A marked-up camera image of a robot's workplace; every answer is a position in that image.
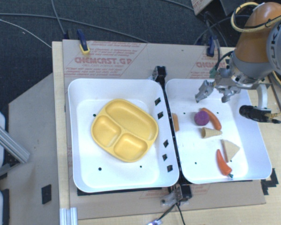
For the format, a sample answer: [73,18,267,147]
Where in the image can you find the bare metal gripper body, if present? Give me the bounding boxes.
[213,67,259,91]

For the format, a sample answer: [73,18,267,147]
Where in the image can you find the purple toy grapes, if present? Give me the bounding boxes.
[193,110,210,126]

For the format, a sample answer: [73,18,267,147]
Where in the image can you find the orange toy sausage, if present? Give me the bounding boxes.
[200,107,222,131]

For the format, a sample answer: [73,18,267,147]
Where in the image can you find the orange toy bread slice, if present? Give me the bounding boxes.
[171,112,180,133]

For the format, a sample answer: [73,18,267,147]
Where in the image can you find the beige toy ice cream cone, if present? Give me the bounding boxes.
[200,127,223,139]

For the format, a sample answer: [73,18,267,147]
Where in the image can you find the thin black rod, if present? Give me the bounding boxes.
[161,78,185,187]

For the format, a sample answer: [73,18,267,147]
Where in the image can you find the beige toy sandwich wedge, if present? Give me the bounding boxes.
[220,139,241,163]

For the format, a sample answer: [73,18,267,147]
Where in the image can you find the white plastic tray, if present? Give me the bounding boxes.
[165,78,273,185]
[67,78,180,193]

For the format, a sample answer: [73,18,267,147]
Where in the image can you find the orange toy carrot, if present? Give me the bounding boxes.
[216,149,234,179]

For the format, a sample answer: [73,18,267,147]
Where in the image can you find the yellow divided plate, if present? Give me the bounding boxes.
[90,98,159,163]

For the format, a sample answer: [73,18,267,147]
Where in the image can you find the brown cardboard board red print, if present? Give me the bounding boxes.
[62,39,266,220]

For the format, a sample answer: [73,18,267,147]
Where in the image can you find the black cylinder on white bracket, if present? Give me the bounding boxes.
[238,83,272,123]

